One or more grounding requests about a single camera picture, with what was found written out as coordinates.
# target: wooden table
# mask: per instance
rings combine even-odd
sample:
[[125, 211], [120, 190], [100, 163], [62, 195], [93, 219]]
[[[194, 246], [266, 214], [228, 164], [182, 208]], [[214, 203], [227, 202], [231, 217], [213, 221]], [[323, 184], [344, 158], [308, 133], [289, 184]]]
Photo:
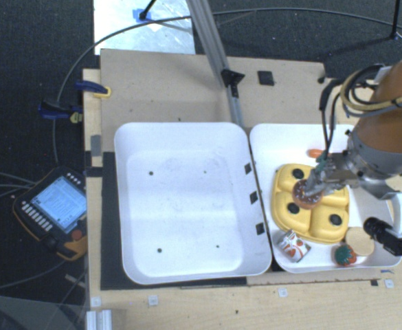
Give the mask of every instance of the wooden table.
[[[136, 79], [147, 94], [152, 94], [154, 88], [167, 88], [172, 90], [173, 97], [183, 98], [185, 85], [193, 82], [176, 73], [171, 80], [161, 81], [168, 82], [165, 85], [158, 82], [141, 85], [141, 75], [146, 72], [142, 69], [144, 58], [137, 52], [121, 53], [121, 58], [132, 61], [123, 71]], [[145, 59], [167, 57], [150, 53], [144, 56]], [[208, 69], [203, 56], [169, 56], [173, 62], [180, 58], [190, 58], [197, 67]], [[323, 86], [317, 79], [324, 74], [321, 64], [248, 58], [229, 58], [229, 62], [233, 70], [247, 75], [239, 85], [239, 92], [248, 129], [261, 122], [319, 123], [317, 102]], [[258, 70], [273, 71], [274, 88], [257, 85]], [[153, 75], [158, 71], [147, 72]], [[86, 69], [84, 78], [100, 82], [100, 70]], [[92, 149], [91, 137], [102, 135], [102, 101], [111, 99], [84, 94], [87, 151]], [[338, 114], [338, 122], [355, 123], [344, 118], [341, 111]], [[94, 151], [92, 166], [102, 165], [99, 154], [99, 150]], [[402, 177], [390, 182], [402, 190]], [[101, 190], [101, 177], [87, 178], [89, 297], [92, 310], [113, 311], [114, 329], [402, 329], [402, 261], [385, 273], [378, 269], [352, 275], [276, 273], [282, 276], [275, 278], [273, 273], [267, 273], [250, 278], [248, 283], [252, 285], [248, 286], [102, 291]], [[378, 279], [378, 285], [372, 286], [370, 279]], [[386, 279], [393, 282], [393, 288], [386, 287]], [[281, 297], [283, 289], [287, 291], [286, 297]], [[150, 306], [149, 296], [158, 296], [158, 305]]]

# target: black mat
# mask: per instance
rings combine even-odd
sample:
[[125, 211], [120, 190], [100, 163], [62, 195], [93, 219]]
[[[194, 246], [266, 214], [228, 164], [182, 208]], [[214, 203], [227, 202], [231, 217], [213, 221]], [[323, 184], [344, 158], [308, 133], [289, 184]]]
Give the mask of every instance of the black mat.
[[246, 278], [219, 278], [151, 286], [134, 283], [124, 273], [122, 265], [115, 153], [103, 153], [102, 201], [101, 289], [246, 285]]

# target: white plastic tray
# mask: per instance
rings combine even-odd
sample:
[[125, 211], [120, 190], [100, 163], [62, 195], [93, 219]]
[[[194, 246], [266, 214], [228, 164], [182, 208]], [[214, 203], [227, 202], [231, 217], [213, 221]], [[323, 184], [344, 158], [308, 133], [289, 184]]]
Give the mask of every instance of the white plastic tray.
[[[344, 135], [352, 126], [337, 125], [333, 136], [331, 151], [341, 152], [346, 148], [347, 136]], [[304, 164], [315, 166], [315, 159], [307, 156], [309, 149], [324, 149], [322, 126], [316, 124], [259, 124], [250, 133], [250, 142], [268, 228], [273, 242], [273, 253], [277, 263], [283, 269], [293, 273], [317, 272], [324, 270], [345, 270], [335, 264], [333, 253], [340, 243], [324, 245], [307, 241], [311, 246], [309, 253], [298, 263], [292, 262], [276, 243], [284, 232], [276, 225], [271, 215], [271, 192], [273, 179], [284, 164]], [[379, 201], [365, 190], [349, 189], [350, 219], [349, 226], [362, 227], [368, 217], [378, 217], [392, 224], [392, 215], [386, 201]], [[391, 267], [399, 263], [401, 257], [395, 257], [375, 242], [375, 250], [370, 256], [359, 256], [350, 267]]]
[[240, 127], [125, 124], [115, 134], [115, 157], [122, 260], [130, 279], [149, 285], [250, 276], [270, 266]]

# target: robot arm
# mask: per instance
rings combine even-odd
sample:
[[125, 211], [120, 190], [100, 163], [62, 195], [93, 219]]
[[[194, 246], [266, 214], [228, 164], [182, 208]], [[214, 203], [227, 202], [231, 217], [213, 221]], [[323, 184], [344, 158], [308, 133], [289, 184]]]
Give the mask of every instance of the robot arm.
[[[379, 67], [372, 67], [375, 72]], [[340, 98], [347, 114], [360, 117], [355, 128], [346, 133], [347, 147], [342, 153], [328, 154], [326, 150], [317, 160], [306, 184], [295, 198], [303, 202], [310, 198], [318, 201], [322, 195], [344, 186], [363, 188], [377, 199], [395, 200], [399, 192], [386, 184], [386, 180], [402, 175], [402, 61], [391, 68], [379, 83], [371, 99], [363, 101], [355, 95], [355, 83], [361, 71], [350, 76], [342, 85]], [[357, 105], [349, 99], [349, 92]], [[395, 227], [376, 218], [364, 222], [364, 230], [393, 255], [402, 255], [402, 232], [395, 212]]]

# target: blue clamp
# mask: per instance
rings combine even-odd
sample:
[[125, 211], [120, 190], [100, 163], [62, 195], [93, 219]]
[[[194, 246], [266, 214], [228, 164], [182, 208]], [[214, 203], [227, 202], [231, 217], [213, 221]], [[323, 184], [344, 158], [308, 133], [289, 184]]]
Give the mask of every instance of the blue clamp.
[[59, 120], [62, 118], [71, 118], [75, 113], [83, 113], [80, 105], [68, 105], [59, 102], [43, 100], [38, 106], [38, 112], [47, 120]]
[[79, 91], [91, 91], [96, 98], [109, 98], [111, 96], [111, 88], [88, 80], [78, 80], [74, 87]]

